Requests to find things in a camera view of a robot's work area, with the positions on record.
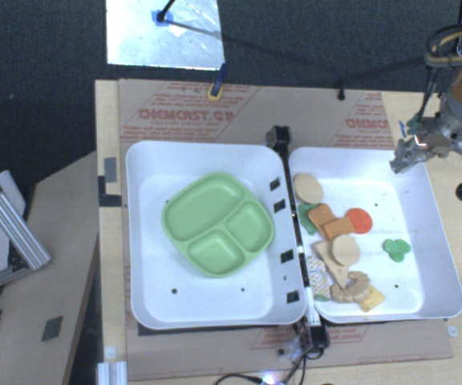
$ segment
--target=green plate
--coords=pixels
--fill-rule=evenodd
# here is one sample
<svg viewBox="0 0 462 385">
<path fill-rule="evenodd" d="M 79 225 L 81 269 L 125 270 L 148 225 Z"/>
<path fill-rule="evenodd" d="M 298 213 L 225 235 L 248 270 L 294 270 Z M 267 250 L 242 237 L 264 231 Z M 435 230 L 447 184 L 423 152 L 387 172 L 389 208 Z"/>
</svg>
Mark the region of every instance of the green plate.
<svg viewBox="0 0 462 385">
<path fill-rule="evenodd" d="M 249 264 L 274 238 L 274 223 L 235 177 L 215 172 L 165 205 L 164 231 L 203 274 L 222 278 Z"/>
</svg>

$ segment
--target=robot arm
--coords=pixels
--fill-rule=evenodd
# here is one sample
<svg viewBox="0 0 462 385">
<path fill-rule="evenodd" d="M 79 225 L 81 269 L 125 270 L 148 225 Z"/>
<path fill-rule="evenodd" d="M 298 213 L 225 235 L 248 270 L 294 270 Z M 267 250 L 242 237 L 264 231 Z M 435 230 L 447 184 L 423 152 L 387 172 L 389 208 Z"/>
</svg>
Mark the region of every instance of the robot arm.
<svg viewBox="0 0 462 385">
<path fill-rule="evenodd" d="M 462 155 L 462 56 L 442 54 L 443 46 L 461 35 L 462 25 L 446 27 L 427 42 L 428 90 L 419 113 L 407 123 L 412 138 L 399 140 L 395 159 L 390 162 L 396 173 L 406 172 L 433 156 L 446 157 L 451 150 Z M 436 72 L 445 67 L 457 68 L 452 85 L 442 96 L 436 115 L 423 117 L 427 100 L 434 91 Z"/>
</svg>

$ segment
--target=white tray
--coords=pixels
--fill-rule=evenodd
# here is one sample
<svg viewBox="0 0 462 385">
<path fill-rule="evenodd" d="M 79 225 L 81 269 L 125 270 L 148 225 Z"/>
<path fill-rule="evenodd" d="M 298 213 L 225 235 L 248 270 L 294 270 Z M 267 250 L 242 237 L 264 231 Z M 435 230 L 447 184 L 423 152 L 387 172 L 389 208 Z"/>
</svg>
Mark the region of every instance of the white tray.
<svg viewBox="0 0 462 385">
<path fill-rule="evenodd" d="M 152 329 L 290 324 L 306 309 L 281 159 L 257 145 L 144 141 L 127 154 L 132 311 Z M 241 181 L 274 221 L 272 244 L 226 278 L 199 272 L 161 225 L 165 201 L 211 172 Z M 279 186 L 270 190 L 270 183 Z M 274 204 L 286 207 L 274 212 Z M 281 261 L 282 253 L 293 259 Z"/>
<path fill-rule="evenodd" d="M 358 304 L 315 302 L 321 316 L 336 322 L 450 318 L 462 311 L 462 289 L 427 171 L 417 164 L 394 174 L 393 152 L 345 148 L 298 148 L 290 156 L 292 176 L 308 172 L 318 179 L 336 217 L 360 207 L 372 217 L 369 233 L 351 234 L 361 250 L 350 270 L 368 274 L 386 300 L 368 313 Z M 323 238 L 301 227 L 306 255 Z M 411 252 L 392 261 L 382 246 L 386 239 L 404 239 Z"/>
</svg>

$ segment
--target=cardboard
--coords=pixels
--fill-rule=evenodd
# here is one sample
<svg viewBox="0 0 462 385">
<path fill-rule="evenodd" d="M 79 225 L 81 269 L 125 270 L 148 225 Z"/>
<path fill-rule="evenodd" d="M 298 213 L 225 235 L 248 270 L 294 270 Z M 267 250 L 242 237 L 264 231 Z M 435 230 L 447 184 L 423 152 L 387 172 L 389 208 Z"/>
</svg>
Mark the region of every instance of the cardboard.
<svg viewBox="0 0 462 385">
<path fill-rule="evenodd" d="M 129 306 L 129 240 L 125 155 L 140 140 L 262 144 L 274 125 L 290 126 L 290 149 L 395 147 L 378 92 L 225 85 L 217 103 L 207 83 L 119 81 L 120 167 L 128 378 L 159 379 L 241 371 L 288 369 L 280 348 L 292 326 L 232 330 L 151 331 L 140 328 Z M 331 346 L 309 367 L 388 363 L 452 357 L 441 320 L 332 326 Z"/>
</svg>

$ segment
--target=beige round toy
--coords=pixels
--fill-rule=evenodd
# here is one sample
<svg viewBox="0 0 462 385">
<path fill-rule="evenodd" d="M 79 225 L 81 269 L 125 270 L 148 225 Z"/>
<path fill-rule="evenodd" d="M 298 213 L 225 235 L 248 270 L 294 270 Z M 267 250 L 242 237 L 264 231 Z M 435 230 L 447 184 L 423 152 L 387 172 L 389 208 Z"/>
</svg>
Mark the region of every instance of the beige round toy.
<svg viewBox="0 0 462 385">
<path fill-rule="evenodd" d="M 297 174 L 294 177 L 294 191 L 299 200 L 309 204 L 320 204 L 324 196 L 322 186 L 310 174 Z"/>
<path fill-rule="evenodd" d="M 359 247 L 350 235 L 338 235 L 333 240 L 332 254 L 337 262 L 344 266 L 349 266 L 358 262 Z"/>
<path fill-rule="evenodd" d="M 353 281 L 352 285 L 342 289 L 338 284 L 330 288 L 330 296 L 336 302 L 362 302 L 370 295 L 370 278 L 361 271 L 351 271 L 347 277 Z"/>
</svg>

